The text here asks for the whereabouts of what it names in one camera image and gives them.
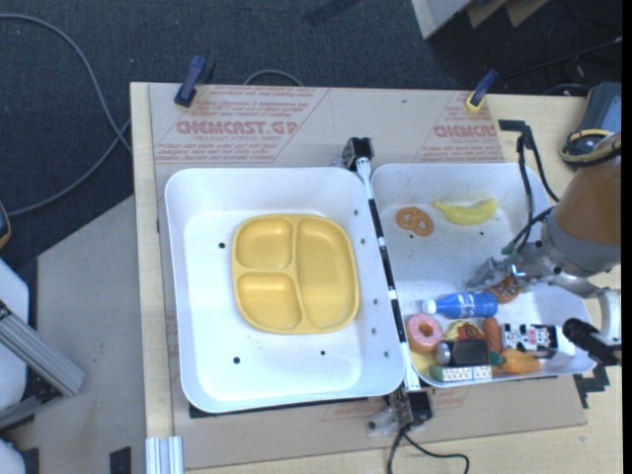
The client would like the yellow pizza slice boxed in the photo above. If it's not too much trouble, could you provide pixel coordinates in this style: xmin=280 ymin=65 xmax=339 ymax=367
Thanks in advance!
xmin=443 ymin=319 xmax=488 ymax=343

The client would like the yellow curved object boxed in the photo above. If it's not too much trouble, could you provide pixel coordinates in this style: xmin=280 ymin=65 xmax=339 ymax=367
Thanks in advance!
xmin=409 ymin=350 xmax=436 ymax=375

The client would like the orange carrot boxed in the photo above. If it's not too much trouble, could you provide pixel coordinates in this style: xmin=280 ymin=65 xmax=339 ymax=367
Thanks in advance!
xmin=488 ymin=347 xmax=543 ymax=376

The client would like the thin black and white rod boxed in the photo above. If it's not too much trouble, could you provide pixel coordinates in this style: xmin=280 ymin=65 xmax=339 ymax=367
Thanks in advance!
xmin=355 ymin=157 xmax=415 ymax=390

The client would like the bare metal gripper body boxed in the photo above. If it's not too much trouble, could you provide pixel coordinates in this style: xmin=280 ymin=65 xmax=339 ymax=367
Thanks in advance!
xmin=515 ymin=241 xmax=613 ymax=299

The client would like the blue bottle white cap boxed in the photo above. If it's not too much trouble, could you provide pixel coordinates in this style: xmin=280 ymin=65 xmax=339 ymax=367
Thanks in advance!
xmin=420 ymin=290 xmax=500 ymax=319

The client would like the green and white carton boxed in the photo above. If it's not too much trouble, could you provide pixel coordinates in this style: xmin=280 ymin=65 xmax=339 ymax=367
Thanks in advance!
xmin=428 ymin=363 xmax=495 ymax=384

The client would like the red-brown sausage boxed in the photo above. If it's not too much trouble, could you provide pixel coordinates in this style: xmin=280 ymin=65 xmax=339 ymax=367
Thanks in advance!
xmin=482 ymin=316 xmax=506 ymax=356

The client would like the white plastic tray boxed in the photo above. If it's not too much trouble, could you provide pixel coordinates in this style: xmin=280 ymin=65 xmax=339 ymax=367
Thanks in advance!
xmin=163 ymin=166 xmax=408 ymax=415
xmin=369 ymin=161 xmax=599 ymax=390

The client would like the brown biscuit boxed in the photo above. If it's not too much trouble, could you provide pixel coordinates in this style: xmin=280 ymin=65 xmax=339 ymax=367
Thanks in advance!
xmin=489 ymin=274 xmax=521 ymax=306

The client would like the brown cardboard board red print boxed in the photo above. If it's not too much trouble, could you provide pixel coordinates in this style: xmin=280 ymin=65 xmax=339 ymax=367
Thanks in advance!
xmin=147 ymin=84 xmax=590 ymax=471

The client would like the black can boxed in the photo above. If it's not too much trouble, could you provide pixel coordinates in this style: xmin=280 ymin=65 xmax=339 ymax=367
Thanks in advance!
xmin=434 ymin=339 xmax=491 ymax=368

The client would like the orange pretzel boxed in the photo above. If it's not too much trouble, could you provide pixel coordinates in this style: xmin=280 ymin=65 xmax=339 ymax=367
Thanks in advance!
xmin=394 ymin=205 xmax=435 ymax=239

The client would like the black cylinder on white bracket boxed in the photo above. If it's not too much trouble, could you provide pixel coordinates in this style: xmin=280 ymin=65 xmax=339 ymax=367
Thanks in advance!
xmin=562 ymin=286 xmax=623 ymax=367

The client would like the black block with thin wires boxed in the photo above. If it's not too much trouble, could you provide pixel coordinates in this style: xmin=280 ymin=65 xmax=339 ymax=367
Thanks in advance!
xmin=388 ymin=390 xmax=436 ymax=433
xmin=339 ymin=136 xmax=373 ymax=170

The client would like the yellow divided plate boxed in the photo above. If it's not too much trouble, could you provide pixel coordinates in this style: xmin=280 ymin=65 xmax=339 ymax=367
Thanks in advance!
xmin=230 ymin=212 xmax=361 ymax=336

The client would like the white carton with cow print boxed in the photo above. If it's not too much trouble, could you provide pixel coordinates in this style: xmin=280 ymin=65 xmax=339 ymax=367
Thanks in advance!
xmin=500 ymin=322 xmax=577 ymax=360

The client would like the yellow banana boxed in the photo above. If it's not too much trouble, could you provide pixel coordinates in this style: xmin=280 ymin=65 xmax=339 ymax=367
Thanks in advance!
xmin=433 ymin=197 xmax=499 ymax=227

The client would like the pink doughnut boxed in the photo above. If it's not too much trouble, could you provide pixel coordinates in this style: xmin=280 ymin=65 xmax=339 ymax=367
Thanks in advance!
xmin=404 ymin=312 xmax=445 ymax=356

